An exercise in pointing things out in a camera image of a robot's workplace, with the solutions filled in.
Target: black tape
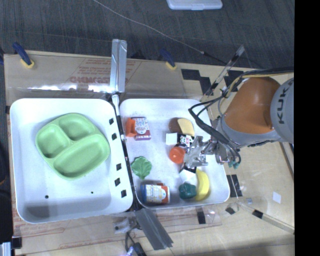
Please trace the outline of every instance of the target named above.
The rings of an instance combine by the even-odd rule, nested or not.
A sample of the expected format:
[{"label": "black tape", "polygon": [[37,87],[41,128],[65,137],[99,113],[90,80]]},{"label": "black tape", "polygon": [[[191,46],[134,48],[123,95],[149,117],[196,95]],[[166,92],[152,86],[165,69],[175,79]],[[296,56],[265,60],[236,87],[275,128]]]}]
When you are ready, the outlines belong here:
[{"label": "black tape", "polygon": [[128,150],[127,150],[126,143],[123,140],[121,140],[121,143],[122,143],[122,148],[123,148],[123,152],[125,155],[125,163],[126,163],[127,172],[128,172],[129,180],[130,180],[130,184],[131,184],[131,190],[132,190],[132,194],[133,194],[133,202],[132,202],[130,209],[128,209],[127,212],[130,212],[131,210],[138,211],[138,210],[141,210],[143,208],[143,206],[140,204],[140,202],[137,198],[137,195],[136,195],[136,189],[135,189],[135,185],[134,185],[134,179],[132,177],[131,165],[129,162]]},{"label": "black tape", "polygon": [[232,209],[231,207],[228,207],[227,209],[225,209],[225,211],[227,212],[227,213],[229,213],[230,215],[232,215],[232,214],[235,214],[236,212],[235,212],[235,210],[234,209]]},{"label": "black tape", "polygon": [[210,78],[201,76],[199,70],[181,69],[181,73],[184,80],[199,81],[203,94],[205,94],[210,89],[211,87]]},{"label": "black tape", "polygon": [[122,127],[121,116],[119,116],[119,115],[116,116],[116,122],[118,123],[120,135],[123,135],[124,134],[124,129]]},{"label": "black tape", "polygon": [[233,180],[233,184],[234,184],[237,196],[238,197],[242,197],[242,192],[241,192],[241,189],[240,189],[240,185],[239,185],[239,181],[238,181],[237,175],[233,174],[233,175],[231,175],[231,177],[232,177],[232,180]]},{"label": "black tape", "polygon": [[202,208],[198,208],[196,210],[196,215],[198,217],[199,224],[206,224],[206,217],[205,217],[205,213],[202,210]]},{"label": "black tape", "polygon": [[264,213],[259,210],[254,210],[252,212],[252,215],[258,217],[259,219],[262,219],[262,217],[264,216]]},{"label": "black tape", "polygon": [[11,243],[12,249],[21,249],[22,248],[22,237],[13,237]]},{"label": "black tape", "polygon": [[232,182],[231,176],[227,175],[226,179],[228,180],[229,187],[230,187],[230,197],[231,198],[236,198],[237,197],[237,192],[235,190],[235,186],[234,186],[234,184]]}]

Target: green plate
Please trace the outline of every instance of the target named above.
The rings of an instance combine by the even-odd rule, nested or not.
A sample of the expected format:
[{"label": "green plate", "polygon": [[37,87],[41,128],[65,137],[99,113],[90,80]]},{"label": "green plate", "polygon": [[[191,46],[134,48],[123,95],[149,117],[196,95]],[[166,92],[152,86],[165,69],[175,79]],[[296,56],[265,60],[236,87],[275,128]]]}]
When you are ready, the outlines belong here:
[{"label": "green plate", "polygon": [[51,168],[68,180],[84,176],[110,155],[106,137],[79,113],[65,114],[42,127],[35,144]]}]

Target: green lettuce leaf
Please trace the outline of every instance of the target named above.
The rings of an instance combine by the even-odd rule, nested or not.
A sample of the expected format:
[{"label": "green lettuce leaf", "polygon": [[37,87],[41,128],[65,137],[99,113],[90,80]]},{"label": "green lettuce leaf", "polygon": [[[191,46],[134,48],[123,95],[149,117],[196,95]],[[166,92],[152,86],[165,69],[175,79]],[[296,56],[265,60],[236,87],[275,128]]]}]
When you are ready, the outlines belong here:
[{"label": "green lettuce leaf", "polygon": [[152,164],[145,157],[137,157],[131,164],[131,169],[135,175],[144,180],[150,174]]}]

